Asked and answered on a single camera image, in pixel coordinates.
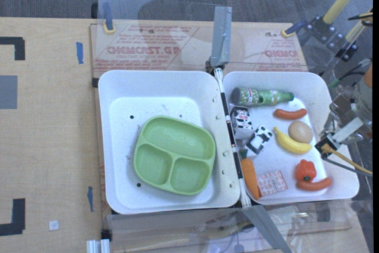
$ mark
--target toy vegetables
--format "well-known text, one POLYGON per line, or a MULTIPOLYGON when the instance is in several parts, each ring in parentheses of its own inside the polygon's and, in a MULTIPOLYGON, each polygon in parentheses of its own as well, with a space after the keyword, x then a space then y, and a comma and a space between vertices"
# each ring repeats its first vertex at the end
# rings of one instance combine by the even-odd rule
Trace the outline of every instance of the toy vegetables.
POLYGON ((298 181, 312 182, 316 174, 317 172, 312 161, 302 159, 296 166, 295 177, 298 181))
POLYGON ((295 177, 297 179, 297 187, 306 191, 319 191, 332 184, 332 179, 326 177, 323 180, 313 182, 317 172, 312 161, 302 159, 295 170, 295 177))
POLYGON ((258 182, 256 180, 255 168, 251 159, 247 158, 248 150, 242 149, 239 151, 241 154, 241 169, 243 174, 243 179, 245 180, 245 184, 253 194, 254 199, 259 199, 262 195, 259 191, 258 182))

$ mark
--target blue tape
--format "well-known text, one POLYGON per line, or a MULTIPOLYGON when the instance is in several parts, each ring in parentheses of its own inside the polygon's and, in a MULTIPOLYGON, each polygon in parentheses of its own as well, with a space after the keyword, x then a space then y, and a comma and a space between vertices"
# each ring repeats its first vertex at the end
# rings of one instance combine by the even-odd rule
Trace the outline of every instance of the blue tape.
POLYGON ((289 27, 288 29, 284 30, 285 36, 290 36, 291 34, 294 34, 295 32, 298 33, 303 27, 307 25, 307 21, 300 21, 299 23, 296 23, 289 27))
POLYGON ((109 3, 105 2, 102 5, 105 15, 105 25, 107 26, 108 31, 113 30, 113 20, 112 20, 112 11, 109 3))
POLYGON ((92 187, 88 187, 87 192, 88 202, 89 202, 89 208, 91 209, 91 212, 94 211, 94 195, 92 193, 92 187))
POLYGON ((76 43, 76 55, 78 57, 78 62, 80 65, 82 65, 83 62, 83 44, 80 42, 76 43))

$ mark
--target banana toy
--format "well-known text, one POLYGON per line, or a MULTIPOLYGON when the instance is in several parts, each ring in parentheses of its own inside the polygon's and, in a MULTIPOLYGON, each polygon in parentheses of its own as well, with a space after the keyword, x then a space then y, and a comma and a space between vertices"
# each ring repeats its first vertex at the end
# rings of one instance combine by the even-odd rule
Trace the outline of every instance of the banana toy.
POLYGON ((296 153, 304 154, 308 152, 312 146, 308 143, 301 143, 293 140, 287 134, 283 133, 278 127, 274 127, 274 131, 277 134, 278 143, 286 150, 296 153))

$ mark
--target green bottle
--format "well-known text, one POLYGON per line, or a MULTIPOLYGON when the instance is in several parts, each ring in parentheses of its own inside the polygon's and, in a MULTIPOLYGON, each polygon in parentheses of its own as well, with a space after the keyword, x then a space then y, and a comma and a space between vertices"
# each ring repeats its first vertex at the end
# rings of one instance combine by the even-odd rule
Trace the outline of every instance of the green bottle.
POLYGON ((232 103, 245 107, 275 105, 284 101, 292 101, 293 99, 293 93, 277 89, 258 91, 250 88, 235 88, 232 92, 232 103))

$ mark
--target carrot toy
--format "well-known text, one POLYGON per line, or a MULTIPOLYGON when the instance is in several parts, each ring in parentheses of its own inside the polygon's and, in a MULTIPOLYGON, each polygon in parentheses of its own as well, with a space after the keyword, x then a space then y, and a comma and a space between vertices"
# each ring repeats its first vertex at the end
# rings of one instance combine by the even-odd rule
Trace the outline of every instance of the carrot toy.
POLYGON ((256 180, 255 168, 251 159, 247 158, 248 150, 242 149, 239 151, 242 157, 241 159, 241 169, 243 174, 243 179, 250 192, 253 194, 254 199, 258 200, 262 195, 258 187, 258 182, 256 180))

